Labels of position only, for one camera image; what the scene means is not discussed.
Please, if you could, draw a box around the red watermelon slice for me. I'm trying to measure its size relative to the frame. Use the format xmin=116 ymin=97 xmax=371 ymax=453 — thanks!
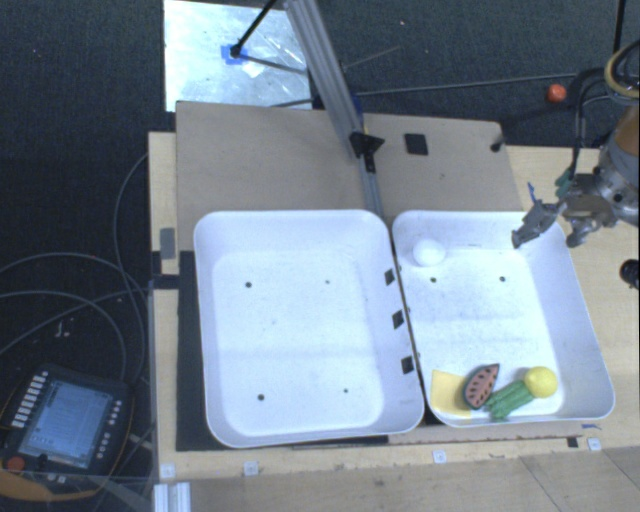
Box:
xmin=461 ymin=362 xmax=502 ymax=411

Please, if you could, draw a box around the black cylinder on white bracket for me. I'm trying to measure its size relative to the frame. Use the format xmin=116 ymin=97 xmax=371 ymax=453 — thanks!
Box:
xmin=619 ymin=258 xmax=640 ymax=291

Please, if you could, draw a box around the green asparagus bundle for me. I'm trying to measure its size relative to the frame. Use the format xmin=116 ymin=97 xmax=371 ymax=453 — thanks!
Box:
xmin=485 ymin=380 xmax=535 ymax=422

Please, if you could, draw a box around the yellow cheese slice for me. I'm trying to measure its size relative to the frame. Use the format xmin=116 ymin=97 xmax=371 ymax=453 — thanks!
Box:
xmin=430 ymin=369 xmax=474 ymax=419

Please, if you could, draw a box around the white ball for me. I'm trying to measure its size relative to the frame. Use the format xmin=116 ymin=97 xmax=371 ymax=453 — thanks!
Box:
xmin=412 ymin=238 xmax=447 ymax=268

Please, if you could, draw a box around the brown cardboard board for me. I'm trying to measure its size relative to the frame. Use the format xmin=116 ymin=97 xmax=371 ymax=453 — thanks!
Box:
xmin=174 ymin=99 xmax=587 ymax=447

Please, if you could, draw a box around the yellow lemon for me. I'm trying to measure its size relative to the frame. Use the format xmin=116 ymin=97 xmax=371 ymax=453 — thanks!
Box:
xmin=522 ymin=365 xmax=559 ymax=400

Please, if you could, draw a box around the white plastic tray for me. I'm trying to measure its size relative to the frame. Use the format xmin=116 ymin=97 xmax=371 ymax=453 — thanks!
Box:
xmin=390 ymin=209 xmax=617 ymax=429
xmin=192 ymin=209 xmax=427 ymax=449

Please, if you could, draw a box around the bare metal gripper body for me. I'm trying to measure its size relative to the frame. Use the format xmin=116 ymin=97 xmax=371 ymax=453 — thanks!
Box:
xmin=561 ymin=171 xmax=640 ymax=229

